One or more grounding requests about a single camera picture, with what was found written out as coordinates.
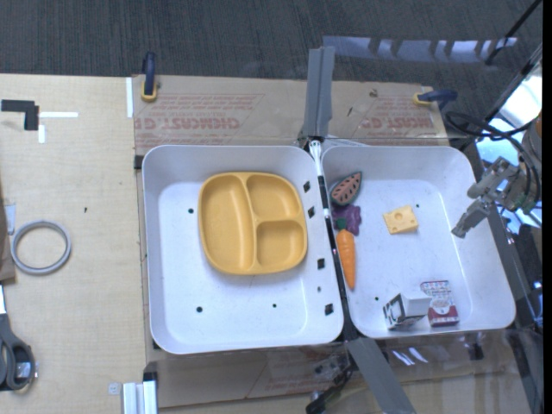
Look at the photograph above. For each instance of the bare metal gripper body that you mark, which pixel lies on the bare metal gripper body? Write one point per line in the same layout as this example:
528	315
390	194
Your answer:
517	192

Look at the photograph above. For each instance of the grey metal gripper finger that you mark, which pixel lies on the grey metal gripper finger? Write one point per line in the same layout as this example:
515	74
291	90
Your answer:
471	218
493	176

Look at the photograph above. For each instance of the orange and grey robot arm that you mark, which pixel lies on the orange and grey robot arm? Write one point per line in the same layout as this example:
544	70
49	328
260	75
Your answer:
533	146

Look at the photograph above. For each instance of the yellow toy cheese wedge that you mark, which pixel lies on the yellow toy cheese wedge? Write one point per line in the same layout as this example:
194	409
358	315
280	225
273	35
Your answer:
400	220

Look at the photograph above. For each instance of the white plastic tray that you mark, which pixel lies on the white plastic tray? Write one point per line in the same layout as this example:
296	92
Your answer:
401	265
241	313

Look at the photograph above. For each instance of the red and white carton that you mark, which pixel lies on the red and white carton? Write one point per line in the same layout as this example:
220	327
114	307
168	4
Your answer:
440	309

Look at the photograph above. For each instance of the white and black carton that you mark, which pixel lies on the white and black carton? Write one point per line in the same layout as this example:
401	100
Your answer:
409	309

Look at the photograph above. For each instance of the purple toy grapes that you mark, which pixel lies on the purple toy grapes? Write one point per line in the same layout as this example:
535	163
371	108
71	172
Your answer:
353	218

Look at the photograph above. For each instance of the toy watermelon slice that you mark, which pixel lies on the toy watermelon slice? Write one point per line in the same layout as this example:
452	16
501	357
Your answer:
345	190

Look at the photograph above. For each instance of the orange toy carrot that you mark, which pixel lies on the orange toy carrot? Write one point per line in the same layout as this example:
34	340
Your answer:
346	252

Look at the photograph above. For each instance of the thin black and white rod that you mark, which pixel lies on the thin black and white rod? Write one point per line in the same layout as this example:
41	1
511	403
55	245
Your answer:
316	158

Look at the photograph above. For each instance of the brown cardboard board red print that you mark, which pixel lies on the brown cardboard board red print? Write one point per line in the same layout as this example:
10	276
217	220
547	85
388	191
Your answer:
259	114

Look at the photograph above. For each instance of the yellow divided plate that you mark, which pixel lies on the yellow divided plate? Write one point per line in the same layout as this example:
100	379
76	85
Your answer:
224	227

